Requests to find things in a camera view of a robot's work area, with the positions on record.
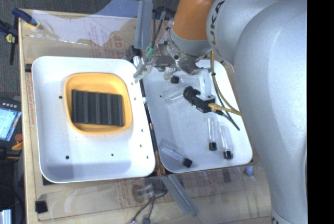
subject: display screen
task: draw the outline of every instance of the display screen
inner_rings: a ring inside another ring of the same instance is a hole
[[[21,117],[21,112],[0,108],[0,139],[10,141],[16,124]]]

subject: black cap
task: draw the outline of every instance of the black cap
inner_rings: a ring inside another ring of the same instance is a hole
[[[225,159],[232,159],[233,158],[233,154],[230,150],[224,151],[224,158]]]
[[[172,76],[171,78],[171,83],[172,84],[178,84],[178,82],[180,81],[178,76]]]
[[[184,166],[186,166],[186,167],[191,167],[191,165],[192,165],[192,161],[190,160],[190,159],[188,159],[188,158],[184,158],[183,159],[183,162],[182,162],[182,164],[184,165]]]
[[[216,151],[217,150],[217,143],[209,143],[209,150]]]

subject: control panel screen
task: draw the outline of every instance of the control panel screen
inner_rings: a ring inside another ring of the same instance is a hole
[[[21,117],[21,112],[0,108],[0,139],[10,141],[15,127]]]

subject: clamp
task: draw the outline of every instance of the clamp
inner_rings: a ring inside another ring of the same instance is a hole
[[[18,19],[21,18],[26,22],[27,25],[37,28],[39,26],[39,22],[34,20],[29,14],[24,12],[21,9],[14,8],[11,12],[14,15],[14,25],[10,25],[7,22],[3,22],[0,20],[0,34],[6,37],[8,43],[10,43],[10,58],[9,64],[13,65],[14,62],[14,53],[15,46],[18,43]]]

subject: white tray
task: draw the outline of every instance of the white tray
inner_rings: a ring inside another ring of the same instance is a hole
[[[202,60],[198,62],[198,66],[210,67],[210,62]],[[220,63],[215,62],[214,69],[224,97],[234,108],[238,109],[225,68]],[[178,72],[175,75],[184,75],[184,73]],[[173,173],[182,173],[239,166],[250,162],[253,152],[241,116],[230,114],[241,129],[238,131],[226,118],[213,112],[203,114],[185,99],[180,99],[170,105],[167,104],[164,101],[165,93],[179,88],[180,85],[165,81],[163,73],[158,72],[157,69],[153,69],[144,78],[144,85],[159,150],[161,150],[163,142],[167,142],[174,145],[175,150],[182,153],[184,157],[193,161],[191,167],[187,168],[161,155],[161,161],[167,170]],[[211,91],[212,94],[216,95],[212,81]],[[219,125],[225,125],[229,129],[234,147],[234,157],[232,159],[226,160],[223,158],[221,142],[217,143],[217,151],[209,151],[209,135],[206,130],[206,118],[209,116],[216,117]]]
[[[64,83],[75,73],[112,73],[126,84],[133,112],[121,133],[83,135],[66,117]],[[152,141],[136,72],[125,60],[78,57],[38,58],[32,65],[40,169],[54,183],[148,176],[155,166]]]

